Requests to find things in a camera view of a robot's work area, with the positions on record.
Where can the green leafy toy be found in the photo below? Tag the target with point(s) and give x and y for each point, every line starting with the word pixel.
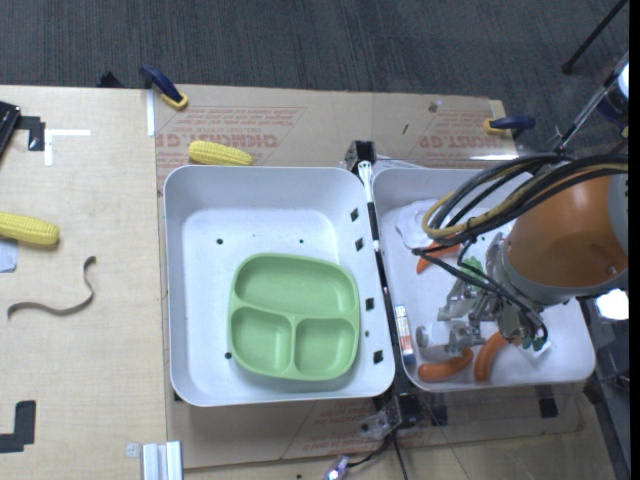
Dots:
pixel 471 266

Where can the orange carrot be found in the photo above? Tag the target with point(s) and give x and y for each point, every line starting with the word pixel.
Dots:
pixel 432 257

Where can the grey curled strip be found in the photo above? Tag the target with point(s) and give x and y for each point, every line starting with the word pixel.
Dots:
pixel 55 310

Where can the orange sausage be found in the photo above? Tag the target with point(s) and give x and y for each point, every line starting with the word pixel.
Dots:
pixel 486 358
pixel 442 369

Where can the white red and blue packet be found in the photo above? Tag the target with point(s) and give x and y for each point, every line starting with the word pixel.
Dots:
pixel 404 328

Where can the white fried egg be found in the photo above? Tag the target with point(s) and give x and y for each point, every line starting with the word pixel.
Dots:
pixel 410 225

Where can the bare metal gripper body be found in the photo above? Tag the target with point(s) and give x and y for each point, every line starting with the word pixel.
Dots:
pixel 507 313

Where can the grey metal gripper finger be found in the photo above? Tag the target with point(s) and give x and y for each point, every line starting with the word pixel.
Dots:
pixel 457 304
pixel 462 337

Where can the brown cardboard board, red print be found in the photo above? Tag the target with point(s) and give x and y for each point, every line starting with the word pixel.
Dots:
pixel 310 123

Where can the green divided plate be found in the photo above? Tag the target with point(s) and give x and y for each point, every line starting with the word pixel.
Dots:
pixel 295 288

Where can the white plastic bottle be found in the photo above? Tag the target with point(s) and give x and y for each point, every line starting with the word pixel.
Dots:
pixel 436 335

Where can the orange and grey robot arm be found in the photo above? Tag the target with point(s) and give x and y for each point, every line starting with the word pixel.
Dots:
pixel 570 228

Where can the thin black and white rod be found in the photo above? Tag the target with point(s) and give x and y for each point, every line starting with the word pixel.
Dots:
pixel 373 220

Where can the white plastic tray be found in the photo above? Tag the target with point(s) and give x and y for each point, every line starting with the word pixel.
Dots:
pixel 210 288
pixel 565 348

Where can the yellow corn cob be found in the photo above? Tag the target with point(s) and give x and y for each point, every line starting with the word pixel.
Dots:
pixel 27 229
pixel 220 153

